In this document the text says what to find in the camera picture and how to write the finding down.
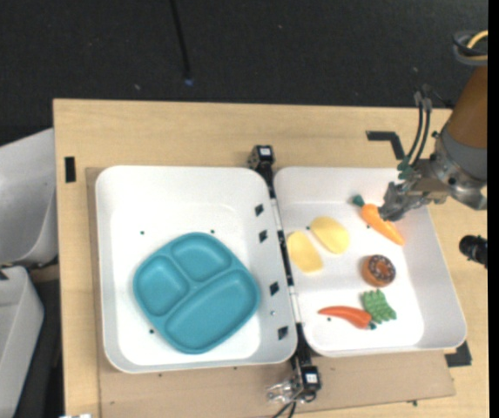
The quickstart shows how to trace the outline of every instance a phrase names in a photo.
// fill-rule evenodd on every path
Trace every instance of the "yellow potato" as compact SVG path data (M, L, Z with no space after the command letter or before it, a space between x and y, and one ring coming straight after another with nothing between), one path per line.
M302 231L288 235L287 252L290 260L304 273L312 273L322 268L319 253Z
M311 223L311 232L331 253L342 254L350 244L347 229L330 217L317 217Z

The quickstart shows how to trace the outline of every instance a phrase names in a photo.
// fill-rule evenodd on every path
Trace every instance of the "orange carrot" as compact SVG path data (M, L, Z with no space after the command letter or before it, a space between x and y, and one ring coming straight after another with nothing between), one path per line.
M370 225L375 231L384 235L387 239L392 240L396 245L403 246L405 243L404 238L396 229L392 221L387 221L379 215L379 208L371 203L365 203L361 195L354 197L352 202L361 208L361 217Z
M374 324L371 322L371 314L365 310L360 310L359 308L342 306L325 307L319 310L319 314L345 319L358 328L374 327Z

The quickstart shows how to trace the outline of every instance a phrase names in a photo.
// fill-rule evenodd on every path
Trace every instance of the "wooden table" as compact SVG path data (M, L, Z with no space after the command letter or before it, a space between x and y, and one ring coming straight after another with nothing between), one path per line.
M131 412L135 407L139 411L135 415L144 416L146 408L152 405L145 395L129 392L129 383L120 381L124 378L111 372L111 367L106 366L104 356L98 351L87 169L111 165L246 166L246 158L254 145L272 145L277 168L289 165L394 167L398 161L390 143L369 141L366 131L395 131L406 150L417 126L416 109L407 108L57 99L53 113L65 412L68 415L89 413L103 418L119 416L119 410L121 413ZM433 129L439 131L448 115L447 110L435 110ZM426 153L432 146L428 143ZM320 361L320 364L326 364L327 379L331 383L340 382L346 391L321 390L314 405L298 408L298 413L308 412L306 416L313 418L489 416L487 271L481 265L467 261L458 250L458 243L464 235L487 236L487 216L485 212L472 211L452 199L443 205L430 206L429 210L468 323L467 342L473 357L472 365L448 370L442 352L380 358L377 365L380 379L383 376L381 369L392 365L395 375L390 379L396 386L405 386L406 391L384 396L380 392L374 397L376 401L371 401L371 394L362 397L360 391L351 391L352 385L359 385L362 361L353 359L339 366L335 366L339 362L332 365L330 361ZM374 373L372 362L367 364L367 375L371 376ZM421 377L416 382L399 379L406 378L408 373L418 374L424 368L435 371L433 379L436 382ZM335 375L336 369L343 369L346 373ZM255 395L262 394L264 386L255 387L253 381L270 374L267 370L271 369L265 367L259 372L241 367L235 373L197 370L189 375L165 376L162 382L170 384L161 384L160 391L155 388L155 395L160 394L164 404L159 409L160 414L157 410L154 416L184 416L189 395L196 398L203 393L211 403L225 403L215 416L255 415L256 411L259 411L257 415L273 415L278 405L268 405L260 411L263 407L255 404L259 402ZM223 401L223 392L212 387L215 378L223 380L222 388L228 394L236 391L246 394ZM437 380L442 380L440 385L437 385ZM189 381L207 383L206 390L177 391L178 386ZM170 387L173 391L164 391ZM341 401L340 397L345 394L347 399ZM422 398L428 400L419 401L416 406L406 402ZM333 409L335 404L341 404L341 408ZM200 406L204 410L206 405L201 402Z

